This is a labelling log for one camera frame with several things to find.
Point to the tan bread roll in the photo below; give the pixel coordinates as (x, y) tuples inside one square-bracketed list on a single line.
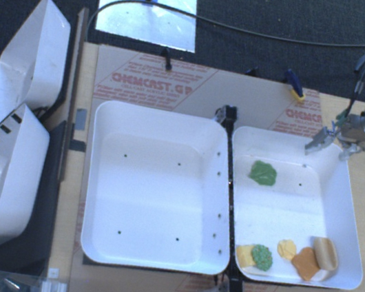
[(325, 254)]

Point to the small yellow toy food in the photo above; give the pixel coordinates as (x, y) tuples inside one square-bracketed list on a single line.
[(286, 250)]

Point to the orange toy food slice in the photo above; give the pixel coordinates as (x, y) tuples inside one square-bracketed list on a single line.
[(305, 265)]

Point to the yellow cheese slice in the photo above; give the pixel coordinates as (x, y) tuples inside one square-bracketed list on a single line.
[(243, 255)]

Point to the thin black rod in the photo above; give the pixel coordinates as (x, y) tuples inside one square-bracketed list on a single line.
[(231, 185)]

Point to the brown cardboard board red print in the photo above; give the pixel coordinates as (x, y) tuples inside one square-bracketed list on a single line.
[(260, 99)]

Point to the green broccoli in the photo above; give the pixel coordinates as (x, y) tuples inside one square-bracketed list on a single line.
[(261, 257)]

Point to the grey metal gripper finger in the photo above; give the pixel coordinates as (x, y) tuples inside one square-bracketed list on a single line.
[(321, 140), (350, 152)]

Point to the white plastic tray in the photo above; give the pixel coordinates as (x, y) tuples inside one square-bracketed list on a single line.
[(282, 212), (153, 192)]

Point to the green lettuce leaf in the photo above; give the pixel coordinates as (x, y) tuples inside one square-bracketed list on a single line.
[(263, 173)]

